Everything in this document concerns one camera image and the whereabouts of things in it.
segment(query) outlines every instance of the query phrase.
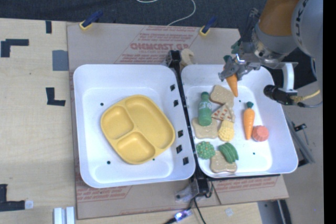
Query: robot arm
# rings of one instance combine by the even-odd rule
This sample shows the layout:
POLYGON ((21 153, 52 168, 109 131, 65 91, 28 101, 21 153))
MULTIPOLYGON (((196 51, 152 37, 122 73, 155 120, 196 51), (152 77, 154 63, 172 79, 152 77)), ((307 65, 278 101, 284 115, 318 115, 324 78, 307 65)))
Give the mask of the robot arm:
POLYGON ((282 69, 283 88, 265 87, 264 93, 282 104, 293 104, 291 96, 297 94, 293 68, 297 63, 282 60, 297 47, 315 60, 322 92, 323 0, 267 0, 262 14, 251 10, 241 39, 232 45, 236 56, 224 57, 219 78, 223 81, 235 73, 241 80, 260 66, 282 69))

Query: yellow plate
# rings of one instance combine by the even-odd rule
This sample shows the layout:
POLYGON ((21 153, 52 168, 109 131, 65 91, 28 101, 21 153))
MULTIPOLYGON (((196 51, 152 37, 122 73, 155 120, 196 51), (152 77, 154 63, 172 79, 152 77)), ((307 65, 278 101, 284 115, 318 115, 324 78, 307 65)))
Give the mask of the yellow plate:
POLYGON ((130 164, 157 157, 175 140, 171 122, 144 95, 132 95, 109 107, 100 119, 100 126, 110 145, 130 164))

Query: carrot green top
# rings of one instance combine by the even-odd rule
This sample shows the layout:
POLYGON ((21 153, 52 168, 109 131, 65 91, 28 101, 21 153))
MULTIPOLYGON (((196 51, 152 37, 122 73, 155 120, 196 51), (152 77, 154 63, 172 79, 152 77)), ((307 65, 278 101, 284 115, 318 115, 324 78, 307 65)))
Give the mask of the carrot green top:
POLYGON ((251 109, 252 106, 253 106, 253 103, 252 103, 252 102, 247 102, 246 105, 247 105, 247 108, 248 108, 248 109, 251 109))

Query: toy carrot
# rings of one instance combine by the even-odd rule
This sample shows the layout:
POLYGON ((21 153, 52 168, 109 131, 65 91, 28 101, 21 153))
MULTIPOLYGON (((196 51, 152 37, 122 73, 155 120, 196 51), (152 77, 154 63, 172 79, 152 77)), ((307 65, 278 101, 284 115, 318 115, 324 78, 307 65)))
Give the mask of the toy carrot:
POLYGON ((238 85, 237 85, 237 75, 233 74, 226 78, 227 84, 229 84, 230 89, 235 97, 238 97, 238 85))
POLYGON ((247 102, 247 109, 244 111, 243 121, 246 140, 249 140, 252 136, 255 112, 252 109, 253 103, 247 102))

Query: white tray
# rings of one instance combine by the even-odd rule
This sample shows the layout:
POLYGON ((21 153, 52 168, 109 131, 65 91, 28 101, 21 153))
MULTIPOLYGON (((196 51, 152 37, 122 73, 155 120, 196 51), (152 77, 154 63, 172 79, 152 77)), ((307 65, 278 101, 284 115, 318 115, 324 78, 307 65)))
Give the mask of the white tray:
POLYGON ((195 159, 178 90, 174 72, 165 66, 78 67, 74 73, 74 91, 79 165, 84 182, 91 187, 104 188, 190 178, 195 171, 195 159), (100 118, 107 108, 135 94, 152 99, 176 132, 169 149, 153 161, 139 165, 124 162, 100 127, 100 118))
MULTIPOLYGON (((219 84, 229 89, 224 80, 218 77, 223 65, 190 65, 182 70, 182 81, 190 121, 197 117, 197 106, 203 91, 211 93, 213 86, 219 84)), ((214 173, 210 170, 210 160, 198 158, 201 170, 212 178, 260 176, 285 174, 293 172, 298 165, 298 157, 286 123, 282 107, 276 101, 264 95, 264 87, 273 85, 273 79, 267 69, 261 67, 258 71, 251 71, 238 81, 238 97, 234 98, 234 113, 236 116, 235 136, 231 143, 236 147, 239 155, 237 172, 214 173), (245 139, 242 113, 246 102, 251 101, 256 113, 254 125, 264 125, 269 129, 269 139, 255 142, 252 138, 245 139)), ((219 108, 219 104, 212 103, 212 108, 219 108)), ((209 141, 215 149, 224 144, 219 138, 198 139, 194 136, 195 145, 201 141, 209 141)))

